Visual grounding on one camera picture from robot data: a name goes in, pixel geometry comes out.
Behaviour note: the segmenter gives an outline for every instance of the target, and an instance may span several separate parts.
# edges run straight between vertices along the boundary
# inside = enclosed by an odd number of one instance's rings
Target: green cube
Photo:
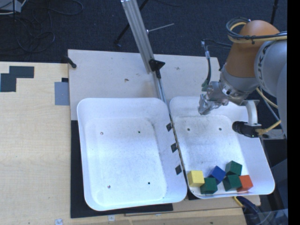
[[[213,194],[218,190],[215,178],[204,178],[204,184],[200,187],[202,194]]]
[[[234,191],[242,186],[240,177],[237,174],[228,175],[223,179],[225,191]]]
[[[242,165],[235,162],[235,161],[231,161],[229,163],[226,164],[226,167],[225,167],[225,172],[226,172],[226,175],[241,175],[242,173]]]

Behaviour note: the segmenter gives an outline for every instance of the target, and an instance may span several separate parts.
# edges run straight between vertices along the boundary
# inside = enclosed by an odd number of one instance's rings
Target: cube
[[[217,192],[217,180],[215,178],[204,178],[204,184],[200,187],[202,194],[213,194]]]
[[[242,183],[240,181],[240,177],[237,174],[234,175],[228,175],[223,179],[223,185],[225,188],[225,191],[234,191],[237,190],[242,186]]]
[[[240,176],[240,182],[242,186],[237,189],[238,192],[246,192],[253,187],[253,183],[249,175]]]
[[[200,187],[204,184],[203,172],[200,170],[192,170],[187,174],[187,180],[190,187]]]
[[[226,175],[236,174],[240,176],[242,173],[242,165],[235,161],[230,161],[229,163],[226,164],[225,172]]]
[[[226,172],[218,166],[215,166],[208,175],[209,178],[215,178],[217,180],[217,184],[219,184],[225,176]]]

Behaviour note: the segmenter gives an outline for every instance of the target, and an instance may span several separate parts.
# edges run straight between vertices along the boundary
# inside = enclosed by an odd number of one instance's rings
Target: wooden table
[[[17,78],[16,92],[0,92],[0,218],[5,225],[245,225],[231,198],[184,200],[172,212],[70,218],[70,106],[55,105],[54,83],[68,78],[68,64],[0,62],[34,67]],[[260,205],[258,195],[248,196]]]

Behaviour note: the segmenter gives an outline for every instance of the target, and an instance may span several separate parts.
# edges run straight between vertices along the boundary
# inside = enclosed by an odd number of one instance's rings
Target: white tray
[[[199,187],[190,187],[198,198],[215,198],[237,195],[267,195],[273,192],[275,182],[259,138],[249,138],[232,130],[235,121],[248,122],[247,109],[229,103],[200,115],[199,97],[175,97],[170,111],[179,142],[182,160],[188,174],[202,170],[204,177],[217,165],[225,170],[230,161],[242,165],[241,175],[250,175],[253,187],[243,193],[225,191],[223,183],[212,195],[201,194]]]
[[[175,203],[187,194],[169,111],[157,98],[86,98],[77,106],[84,198],[94,210]]]

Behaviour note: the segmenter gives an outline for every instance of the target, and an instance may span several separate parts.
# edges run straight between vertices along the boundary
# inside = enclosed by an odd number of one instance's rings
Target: blue cube
[[[218,166],[215,166],[208,175],[209,178],[215,178],[217,184],[219,184],[225,176],[226,172]]]

